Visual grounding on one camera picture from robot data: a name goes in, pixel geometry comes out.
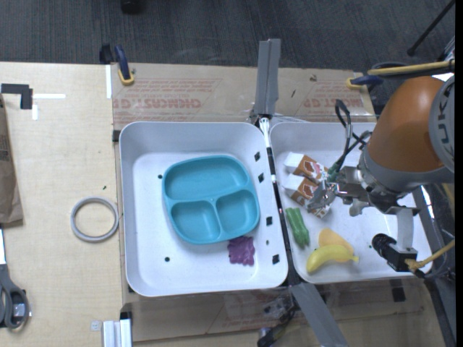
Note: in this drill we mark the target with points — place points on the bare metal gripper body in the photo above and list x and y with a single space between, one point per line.
356 184

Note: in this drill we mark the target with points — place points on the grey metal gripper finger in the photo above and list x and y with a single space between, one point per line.
317 200
328 186

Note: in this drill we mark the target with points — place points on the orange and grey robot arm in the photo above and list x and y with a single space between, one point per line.
405 132

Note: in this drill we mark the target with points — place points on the white and orange carton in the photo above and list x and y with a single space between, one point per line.
305 166
300 190

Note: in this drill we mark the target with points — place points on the green toy vegetable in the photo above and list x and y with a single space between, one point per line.
298 226

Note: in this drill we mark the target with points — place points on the orange toy pear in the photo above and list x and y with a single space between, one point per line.
331 238

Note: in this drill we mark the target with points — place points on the white plastic tray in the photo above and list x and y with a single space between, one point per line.
152 259
361 237

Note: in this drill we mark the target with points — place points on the yellow banana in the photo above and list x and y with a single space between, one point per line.
325 257

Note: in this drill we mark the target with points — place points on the purple grapes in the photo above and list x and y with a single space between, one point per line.
241 251

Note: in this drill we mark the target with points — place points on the blue divided plate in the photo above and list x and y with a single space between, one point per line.
202 179

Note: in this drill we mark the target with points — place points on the brown cardboard board red print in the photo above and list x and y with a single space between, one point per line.
188 96

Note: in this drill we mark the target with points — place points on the white tape roll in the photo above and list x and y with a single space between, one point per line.
76 230

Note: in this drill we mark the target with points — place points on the brown paper bag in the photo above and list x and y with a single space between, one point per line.
8 179

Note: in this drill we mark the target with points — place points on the black cylinder on white bracket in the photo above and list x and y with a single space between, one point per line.
396 253

